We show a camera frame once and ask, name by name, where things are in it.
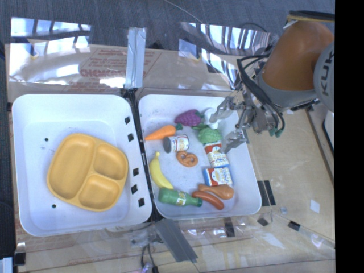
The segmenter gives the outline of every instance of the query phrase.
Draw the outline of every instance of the yellow plate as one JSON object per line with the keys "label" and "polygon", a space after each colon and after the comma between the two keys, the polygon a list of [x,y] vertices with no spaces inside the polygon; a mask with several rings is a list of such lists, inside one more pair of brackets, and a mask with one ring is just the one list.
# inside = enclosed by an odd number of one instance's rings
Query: yellow plate
{"label": "yellow plate", "polygon": [[86,134],[72,134],[59,145],[48,170],[50,191],[65,202],[100,212],[113,207],[128,174],[126,155]]}

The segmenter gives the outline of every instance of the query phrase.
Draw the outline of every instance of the toy bottle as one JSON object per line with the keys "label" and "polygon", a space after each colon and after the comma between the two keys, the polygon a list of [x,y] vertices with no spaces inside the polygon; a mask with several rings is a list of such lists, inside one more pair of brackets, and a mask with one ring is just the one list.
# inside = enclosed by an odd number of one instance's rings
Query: toy bottle
{"label": "toy bottle", "polygon": [[172,190],[168,188],[159,189],[158,200],[163,203],[177,206],[194,205],[200,207],[202,205],[202,199],[198,197],[192,197],[190,194],[183,191]]}

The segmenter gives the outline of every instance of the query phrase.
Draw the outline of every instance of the toy sausage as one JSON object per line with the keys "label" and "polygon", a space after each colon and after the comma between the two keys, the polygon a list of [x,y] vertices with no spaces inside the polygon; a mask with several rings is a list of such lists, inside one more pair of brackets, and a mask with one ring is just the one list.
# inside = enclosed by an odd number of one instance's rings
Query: toy sausage
{"label": "toy sausage", "polygon": [[207,201],[207,202],[211,203],[213,206],[215,206],[218,210],[221,210],[225,207],[220,199],[218,199],[216,196],[213,196],[207,192],[194,191],[192,193],[192,197],[198,197],[204,201]]}
{"label": "toy sausage", "polygon": [[234,189],[227,184],[220,184],[217,186],[199,184],[198,189],[199,191],[212,192],[221,199],[231,199],[234,196]]}

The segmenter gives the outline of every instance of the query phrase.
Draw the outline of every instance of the plastic container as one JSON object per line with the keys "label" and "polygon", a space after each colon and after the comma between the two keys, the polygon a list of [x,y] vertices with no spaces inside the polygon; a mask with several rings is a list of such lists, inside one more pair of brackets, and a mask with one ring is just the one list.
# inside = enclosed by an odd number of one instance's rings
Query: plastic container
{"label": "plastic container", "polygon": [[[216,108],[224,98],[211,96],[192,95],[167,95],[149,94],[139,100],[140,122],[143,134],[147,135],[151,131],[172,124],[175,117],[180,113],[197,109],[203,113],[209,108]],[[219,123],[218,129],[223,136],[234,130],[238,122],[238,114],[234,112],[229,118]],[[176,135],[187,134],[189,138],[188,153],[193,153],[198,157],[198,165],[185,167],[176,158],[176,153],[166,153],[163,149],[162,140],[144,141],[146,156],[150,162],[155,152],[159,151],[159,163],[163,175],[171,182],[175,190],[184,191],[190,195],[198,190],[199,184],[205,184],[204,169],[211,168],[204,145],[198,141],[198,131],[189,126],[184,126]],[[223,200],[225,207],[217,210],[208,203],[203,203],[201,207],[187,206],[178,207],[158,201],[159,187],[152,182],[152,189],[156,199],[156,208],[165,218],[174,220],[243,216],[256,213],[262,204],[257,179],[255,177],[253,165],[250,159],[246,144],[242,144],[227,153],[229,160],[229,170],[233,182],[234,197]]]}
{"label": "plastic container", "polygon": [[[149,218],[152,204],[126,100],[100,94],[27,94],[14,101],[12,114],[19,216],[26,232],[35,236],[66,234],[141,224]],[[47,173],[60,143],[77,133],[116,147],[129,160],[123,192],[105,211],[67,203],[48,188]]]}

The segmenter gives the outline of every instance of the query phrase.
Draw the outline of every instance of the toy banana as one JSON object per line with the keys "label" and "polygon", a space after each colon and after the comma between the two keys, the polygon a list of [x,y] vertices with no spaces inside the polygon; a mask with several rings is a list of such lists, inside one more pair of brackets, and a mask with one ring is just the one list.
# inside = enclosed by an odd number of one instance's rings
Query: toy banana
{"label": "toy banana", "polygon": [[160,170],[159,157],[160,152],[155,152],[154,158],[149,163],[150,174],[153,181],[159,188],[173,189],[173,185],[167,180]]}

